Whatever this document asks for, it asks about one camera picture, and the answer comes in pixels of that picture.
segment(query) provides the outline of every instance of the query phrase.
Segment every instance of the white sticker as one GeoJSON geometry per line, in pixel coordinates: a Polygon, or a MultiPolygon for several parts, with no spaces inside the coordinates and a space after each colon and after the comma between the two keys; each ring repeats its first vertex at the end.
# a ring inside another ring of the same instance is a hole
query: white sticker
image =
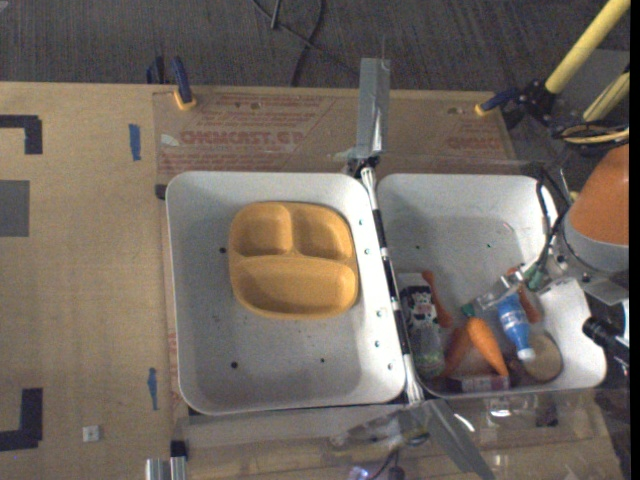
{"type": "Polygon", "coordinates": [[[162,144],[164,144],[165,146],[179,146],[180,145],[180,143],[176,139],[174,139],[171,135],[167,135],[165,133],[160,135],[160,142],[162,144]]]}
{"type": "Polygon", "coordinates": [[[100,425],[89,425],[88,427],[82,427],[82,441],[85,443],[92,443],[100,441],[102,432],[100,431],[100,425]]]}

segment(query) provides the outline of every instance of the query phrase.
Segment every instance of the metal bracket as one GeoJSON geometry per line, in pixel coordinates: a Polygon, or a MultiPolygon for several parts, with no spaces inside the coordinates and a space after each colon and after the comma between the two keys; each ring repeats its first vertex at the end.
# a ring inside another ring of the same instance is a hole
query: metal bracket
{"type": "Polygon", "coordinates": [[[187,480],[186,457],[171,457],[168,461],[147,459],[145,475],[146,480],[187,480]]]}
{"type": "Polygon", "coordinates": [[[356,158],[369,158],[385,150],[389,128],[390,80],[390,61],[360,61],[356,158]]]}

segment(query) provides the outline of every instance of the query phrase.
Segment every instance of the wooden table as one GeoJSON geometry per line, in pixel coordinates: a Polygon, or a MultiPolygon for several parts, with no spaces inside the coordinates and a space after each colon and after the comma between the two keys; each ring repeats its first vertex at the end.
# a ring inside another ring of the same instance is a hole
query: wooden table
{"type": "MultiPolygon", "coordinates": [[[[165,300],[164,203],[154,192],[153,94],[167,90],[0,84],[0,115],[36,115],[43,125],[42,154],[25,154],[23,130],[0,129],[0,180],[28,181],[29,195],[28,236],[0,236],[0,430],[18,428],[23,389],[41,388],[44,401],[42,440],[37,448],[0,453],[3,479],[143,478],[147,458],[169,457],[174,420],[186,406],[177,393],[168,344],[175,322],[165,300]],[[140,132],[139,159],[132,130],[140,132]],[[147,384],[150,368],[157,371],[157,410],[147,384]],[[83,427],[91,425],[100,426],[102,438],[84,443],[83,427]]],[[[324,121],[305,132],[313,138],[309,151],[339,133],[346,144],[355,137],[355,91],[205,92],[262,100],[282,94],[333,99],[335,118],[323,114],[324,121]]],[[[478,129],[465,132],[472,126],[470,109],[487,96],[396,92],[392,111],[394,104],[411,109],[399,122],[403,130],[425,130],[408,139],[425,154],[437,146],[440,154],[446,147],[464,157],[465,147],[477,153],[479,145],[465,138],[478,134],[478,129]],[[429,127],[441,122],[450,123],[450,135],[429,127]]],[[[494,148],[490,156],[512,157],[501,120],[481,131],[494,148]]],[[[193,471],[206,478],[207,469],[213,471],[201,463],[193,471]]],[[[458,478],[445,469],[453,475],[447,478],[458,478]]]]}

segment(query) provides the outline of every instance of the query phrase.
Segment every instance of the blue bottle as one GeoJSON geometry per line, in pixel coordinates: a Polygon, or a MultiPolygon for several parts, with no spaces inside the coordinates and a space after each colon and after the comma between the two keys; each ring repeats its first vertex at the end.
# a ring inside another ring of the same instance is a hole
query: blue bottle
{"type": "Polygon", "coordinates": [[[518,350],[518,359],[525,363],[533,361],[536,353],[529,345],[529,321],[522,309],[518,294],[505,297],[496,304],[496,307],[502,329],[518,350]]]}

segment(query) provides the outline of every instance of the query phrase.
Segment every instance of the small bottle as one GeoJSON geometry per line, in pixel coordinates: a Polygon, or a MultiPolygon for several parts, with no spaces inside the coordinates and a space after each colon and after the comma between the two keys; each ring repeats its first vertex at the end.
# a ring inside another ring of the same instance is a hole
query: small bottle
{"type": "Polygon", "coordinates": [[[482,312],[492,309],[504,297],[517,291],[523,280],[519,269],[500,276],[488,291],[462,306],[462,312],[467,316],[479,316],[482,312]]]}
{"type": "Polygon", "coordinates": [[[409,346],[418,375],[424,380],[444,370],[444,351],[440,325],[431,296],[431,286],[418,275],[412,285],[400,291],[409,333],[409,346]]]}
{"type": "Polygon", "coordinates": [[[529,321],[517,293],[513,293],[496,304],[500,323],[507,337],[518,350],[518,359],[522,362],[533,361],[536,353],[529,345],[529,321]]]}

